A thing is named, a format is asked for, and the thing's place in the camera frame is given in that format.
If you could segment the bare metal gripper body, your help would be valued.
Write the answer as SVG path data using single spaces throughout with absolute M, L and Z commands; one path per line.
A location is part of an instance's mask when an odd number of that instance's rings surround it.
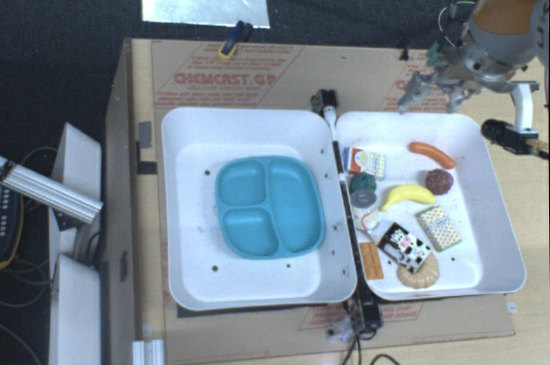
M 434 83 L 449 98 L 469 98 L 482 89 L 495 93 L 511 93 L 516 83 L 511 80 L 516 67 L 505 64 L 475 44 L 445 46 L 432 54 L 437 74 Z

